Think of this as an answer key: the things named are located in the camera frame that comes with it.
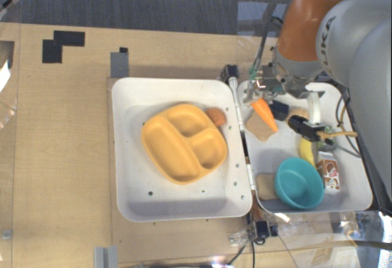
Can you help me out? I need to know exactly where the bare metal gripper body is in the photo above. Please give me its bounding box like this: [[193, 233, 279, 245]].
[[260, 64, 325, 99]]

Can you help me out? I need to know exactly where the orange toy carrot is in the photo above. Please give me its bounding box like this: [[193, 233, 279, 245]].
[[251, 97, 279, 134]]

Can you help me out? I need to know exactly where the dark blue cube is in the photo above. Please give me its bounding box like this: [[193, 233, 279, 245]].
[[269, 99, 290, 122]]

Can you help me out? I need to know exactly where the thin black and white rod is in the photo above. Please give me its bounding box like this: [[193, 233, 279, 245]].
[[228, 77, 257, 191]]

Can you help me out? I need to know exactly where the tan toy biscuit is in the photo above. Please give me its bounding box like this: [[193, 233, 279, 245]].
[[285, 107, 311, 124]]

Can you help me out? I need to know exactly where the tan toy bread slice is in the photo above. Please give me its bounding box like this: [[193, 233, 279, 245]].
[[255, 172, 280, 202], [244, 110, 276, 143]]

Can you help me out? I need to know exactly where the brown toy doughnut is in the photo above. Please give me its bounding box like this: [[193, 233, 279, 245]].
[[205, 107, 227, 128]]

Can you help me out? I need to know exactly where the white plastic tray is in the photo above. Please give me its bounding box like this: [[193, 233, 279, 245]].
[[237, 79, 374, 214], [111, 77, 254, 223]]

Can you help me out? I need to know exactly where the yellow banana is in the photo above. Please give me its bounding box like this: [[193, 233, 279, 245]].
[[298, 136, 318, 170]]

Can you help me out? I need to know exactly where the orange divided plate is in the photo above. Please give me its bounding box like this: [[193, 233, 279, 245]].
[[140, 103, 229, 186]]

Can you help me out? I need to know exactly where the teal bowl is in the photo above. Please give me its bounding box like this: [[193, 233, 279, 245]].
[[273, 156, 326, 211]]

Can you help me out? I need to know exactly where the brown and white carton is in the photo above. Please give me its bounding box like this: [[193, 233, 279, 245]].
[[315, 150, 341, 192]]

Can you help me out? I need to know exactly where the black block with thin wires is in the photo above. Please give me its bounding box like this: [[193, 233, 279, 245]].
[[222, 64, 240, 79], [253, 220, 273, 245]]

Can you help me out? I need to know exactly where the black cylinder on white bracket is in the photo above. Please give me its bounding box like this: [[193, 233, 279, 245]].
[[287, 91, 331, 142]]

